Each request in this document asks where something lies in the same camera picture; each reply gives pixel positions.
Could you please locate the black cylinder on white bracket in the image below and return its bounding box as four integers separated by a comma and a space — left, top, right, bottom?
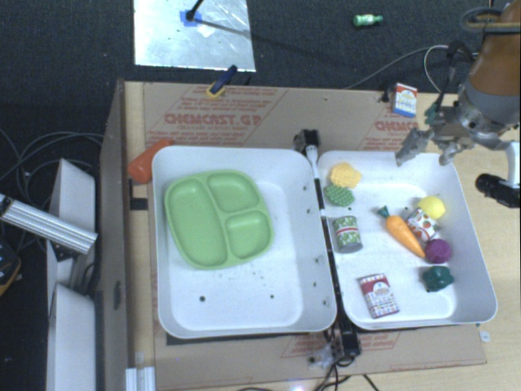
475, 139, 521, 209

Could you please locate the purple round toy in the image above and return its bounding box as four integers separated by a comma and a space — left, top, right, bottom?
424, 238, 453, 265

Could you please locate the yellow corn piece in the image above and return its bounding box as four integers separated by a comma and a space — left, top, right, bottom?
330, 161, 362, 190

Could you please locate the blue and white carton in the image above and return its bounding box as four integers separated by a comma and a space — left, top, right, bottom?
391, 81, 418, 118

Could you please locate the dark green broccoli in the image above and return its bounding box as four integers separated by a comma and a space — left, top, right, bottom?
421, 265, 455, 293

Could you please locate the white plastic tray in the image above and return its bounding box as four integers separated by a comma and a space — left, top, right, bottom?
151, 144, 338, 340
316, 149, 499, 331

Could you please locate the orange carrot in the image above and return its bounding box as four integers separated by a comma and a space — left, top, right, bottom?
376, 205, 427, 259

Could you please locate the red and white carton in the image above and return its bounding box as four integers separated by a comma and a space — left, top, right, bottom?
357, 272, 401, 320

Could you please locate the thin black and white rod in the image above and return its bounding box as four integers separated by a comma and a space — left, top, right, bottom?
305, 144, 345, 321

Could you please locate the orange red toy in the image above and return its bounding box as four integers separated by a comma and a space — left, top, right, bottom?
127, 138, 175, 185

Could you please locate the green dotted round toy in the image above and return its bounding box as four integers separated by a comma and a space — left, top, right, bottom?
323, 183, 355, 208

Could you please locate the green and red can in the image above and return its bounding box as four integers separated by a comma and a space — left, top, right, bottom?
331, 215, 364, 254

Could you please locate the brown cardboard board red print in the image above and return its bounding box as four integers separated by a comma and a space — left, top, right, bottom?
142, 81, 488, 391

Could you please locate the white can with red print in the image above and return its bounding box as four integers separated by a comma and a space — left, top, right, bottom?
405, 207, 442, 243

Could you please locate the green divided plate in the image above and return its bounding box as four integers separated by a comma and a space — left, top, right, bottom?
164, 169, 274, 271

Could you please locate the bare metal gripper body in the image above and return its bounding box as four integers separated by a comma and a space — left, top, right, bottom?
428, 106, 514, 152

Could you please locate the green bottle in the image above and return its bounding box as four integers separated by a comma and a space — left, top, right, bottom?
352, 13, 384, 28

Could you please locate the black block with thin wires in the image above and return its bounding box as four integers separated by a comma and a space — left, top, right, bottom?
293, 128, 322, 152
335, 316, 362, 358

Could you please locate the yellow lemon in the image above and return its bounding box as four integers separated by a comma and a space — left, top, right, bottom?
417, 195, 446, 222

